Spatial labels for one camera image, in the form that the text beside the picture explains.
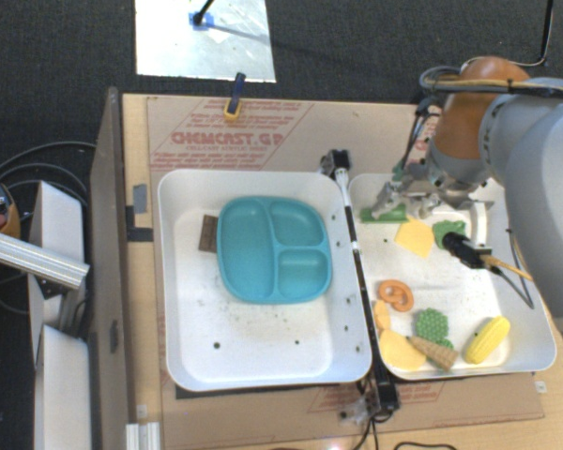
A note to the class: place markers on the thin black and white rod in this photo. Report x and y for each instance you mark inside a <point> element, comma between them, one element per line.
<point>354,237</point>

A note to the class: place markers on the brown cardboard board red print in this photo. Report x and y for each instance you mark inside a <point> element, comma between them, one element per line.
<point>281,129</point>

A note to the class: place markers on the yellow cheese slice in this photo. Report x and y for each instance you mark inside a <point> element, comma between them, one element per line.
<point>415,238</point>

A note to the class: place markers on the black cylinder on white bracket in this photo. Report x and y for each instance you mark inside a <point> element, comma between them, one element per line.
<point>464,249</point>

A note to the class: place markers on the green lettuce leaf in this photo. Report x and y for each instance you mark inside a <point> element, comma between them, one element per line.
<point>448,228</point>

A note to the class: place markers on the green flat toy piece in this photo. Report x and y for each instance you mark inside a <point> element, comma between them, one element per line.
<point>396,216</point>

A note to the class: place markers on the orange pretzel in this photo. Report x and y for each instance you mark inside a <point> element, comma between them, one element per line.
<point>403,300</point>

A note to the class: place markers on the tan ice cream cone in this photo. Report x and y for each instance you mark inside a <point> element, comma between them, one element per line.
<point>438,354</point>

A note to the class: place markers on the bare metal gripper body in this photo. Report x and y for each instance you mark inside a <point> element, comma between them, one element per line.
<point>438,189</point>

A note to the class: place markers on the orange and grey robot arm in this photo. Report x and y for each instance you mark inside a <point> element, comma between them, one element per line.
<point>535,157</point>

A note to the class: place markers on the yellow corn cob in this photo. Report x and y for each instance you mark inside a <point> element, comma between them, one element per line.
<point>488,340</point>

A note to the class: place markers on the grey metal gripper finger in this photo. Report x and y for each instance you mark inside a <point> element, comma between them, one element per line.
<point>385,202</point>
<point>426,206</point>

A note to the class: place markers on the white plastic tray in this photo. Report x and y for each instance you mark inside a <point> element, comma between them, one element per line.
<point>455,293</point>
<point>263,340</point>

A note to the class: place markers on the yellow round biscuit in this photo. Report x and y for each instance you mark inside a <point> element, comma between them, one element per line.
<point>399,352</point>

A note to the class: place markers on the blue divided plate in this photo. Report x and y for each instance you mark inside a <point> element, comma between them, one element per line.
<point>263,251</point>

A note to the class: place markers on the small orange chip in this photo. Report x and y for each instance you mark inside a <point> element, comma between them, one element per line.
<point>382,316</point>

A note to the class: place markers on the green bumpy round toy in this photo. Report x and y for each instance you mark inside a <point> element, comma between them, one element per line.
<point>431,324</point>

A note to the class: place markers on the brown chocolate bar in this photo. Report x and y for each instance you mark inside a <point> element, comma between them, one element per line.
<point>208,235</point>

